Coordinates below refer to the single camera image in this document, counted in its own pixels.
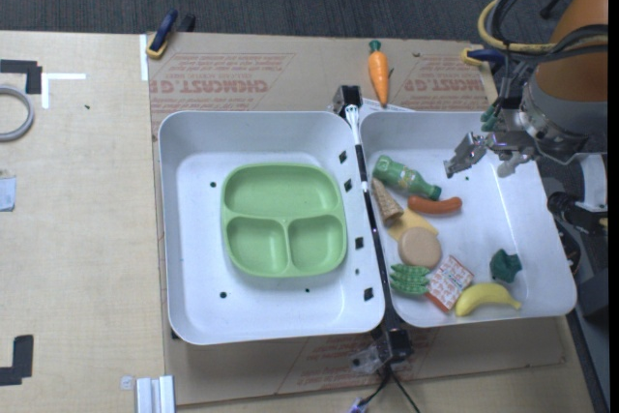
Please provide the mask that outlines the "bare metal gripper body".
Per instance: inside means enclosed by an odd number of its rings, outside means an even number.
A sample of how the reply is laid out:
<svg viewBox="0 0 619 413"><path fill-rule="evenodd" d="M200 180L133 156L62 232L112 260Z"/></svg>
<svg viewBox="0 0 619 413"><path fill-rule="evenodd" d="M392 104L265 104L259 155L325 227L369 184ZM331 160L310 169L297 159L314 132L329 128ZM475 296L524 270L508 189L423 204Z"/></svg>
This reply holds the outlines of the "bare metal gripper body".
<svg viewBox="0 0 619 413"><path fill-rule="evenodd" d="M568 131L537 109L503 108L488 133L486 145L496 153L518 152L570 162L587 140L586 134Z"/></svg>

